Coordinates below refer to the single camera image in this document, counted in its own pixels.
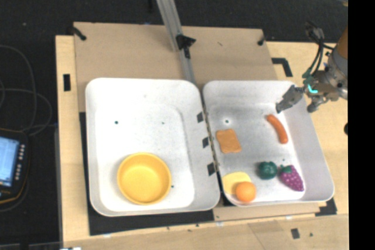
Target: black clamp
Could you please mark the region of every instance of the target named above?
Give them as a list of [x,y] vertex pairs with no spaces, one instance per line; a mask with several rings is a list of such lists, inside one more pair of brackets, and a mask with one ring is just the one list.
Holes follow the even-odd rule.
[[185,53],[185,57],[189,59],[190,58],[189,48],[191,47],[192,44],[195,43],[196,39],[193,39],[191,37],[187,37],[184,35],[177,35],[176,41],[177,41],[178,49],[179,50],[183,49],[183,52]]

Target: orange fruit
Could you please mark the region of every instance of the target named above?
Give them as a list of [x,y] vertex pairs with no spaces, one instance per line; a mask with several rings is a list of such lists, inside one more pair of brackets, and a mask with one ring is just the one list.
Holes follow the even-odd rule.
[[244,181],[236,186],[236,196],[242,202],[250,202],[255,199],[257,188],[254,183]]

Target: yellow bowl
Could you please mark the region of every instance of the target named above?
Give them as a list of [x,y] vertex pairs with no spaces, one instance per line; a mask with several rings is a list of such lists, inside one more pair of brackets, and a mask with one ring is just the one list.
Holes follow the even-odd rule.
[[172,176],[166,163],[150,153],[136,153],[125,158],[117,172],[122,194],[140,205],[163,200],[171,189]]

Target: green pepper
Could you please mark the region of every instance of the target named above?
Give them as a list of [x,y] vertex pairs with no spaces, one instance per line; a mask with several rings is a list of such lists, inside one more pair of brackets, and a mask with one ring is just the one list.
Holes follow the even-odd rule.
[[258,167],[262,179],[272,179],[277,175],[277,166],[274,162],[261,162]]

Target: toy sausage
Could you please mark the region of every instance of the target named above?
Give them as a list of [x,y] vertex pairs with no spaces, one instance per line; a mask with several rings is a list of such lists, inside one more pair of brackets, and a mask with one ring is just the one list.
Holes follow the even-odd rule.
[[280,120],[276,118],[274,115],[269,114],[267,115],[267,121],[275,128],[277,135],[279,136],[280,143],[282,144],[288,143],[287,132],[283,124],[280,122]]

